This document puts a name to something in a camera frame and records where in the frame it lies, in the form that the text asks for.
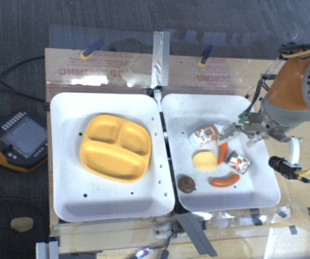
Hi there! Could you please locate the white can with red print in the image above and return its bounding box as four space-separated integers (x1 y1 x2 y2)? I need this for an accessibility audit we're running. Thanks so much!
225 150 251 175

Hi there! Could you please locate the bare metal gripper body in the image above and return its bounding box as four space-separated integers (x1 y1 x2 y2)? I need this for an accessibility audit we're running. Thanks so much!
239 112 304 144

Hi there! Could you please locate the orange carrot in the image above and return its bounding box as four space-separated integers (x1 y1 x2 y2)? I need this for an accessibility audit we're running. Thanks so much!
217 141 229 165

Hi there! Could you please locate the brown cardboard board red print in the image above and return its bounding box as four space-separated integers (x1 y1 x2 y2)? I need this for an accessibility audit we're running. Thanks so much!
44 47 310 255

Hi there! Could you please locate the white plastic tray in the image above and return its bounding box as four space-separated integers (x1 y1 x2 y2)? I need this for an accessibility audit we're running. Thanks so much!
50 91 176 223
161 93 281 213

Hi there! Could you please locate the yellow divided plate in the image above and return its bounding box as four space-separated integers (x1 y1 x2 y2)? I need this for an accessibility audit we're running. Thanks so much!
79 113 153 183

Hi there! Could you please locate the black cylinder on white bracket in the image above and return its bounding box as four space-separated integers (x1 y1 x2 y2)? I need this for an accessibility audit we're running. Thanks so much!
268 137 304 180

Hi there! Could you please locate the yellow bread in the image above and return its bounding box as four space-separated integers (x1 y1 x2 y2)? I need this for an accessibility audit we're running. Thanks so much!
191 150 218 172

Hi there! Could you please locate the white and orange carton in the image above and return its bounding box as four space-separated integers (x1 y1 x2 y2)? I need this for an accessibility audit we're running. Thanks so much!
188 123 224 149

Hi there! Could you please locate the orange sausage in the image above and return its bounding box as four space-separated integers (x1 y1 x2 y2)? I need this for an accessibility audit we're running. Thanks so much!
210 173 241 188

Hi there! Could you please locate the brown doughnut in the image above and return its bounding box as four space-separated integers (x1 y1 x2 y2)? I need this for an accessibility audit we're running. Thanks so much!
177 175 196 194

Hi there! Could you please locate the pale yellow oval object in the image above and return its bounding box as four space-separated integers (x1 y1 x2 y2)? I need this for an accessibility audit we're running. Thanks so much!
10 216 35 233

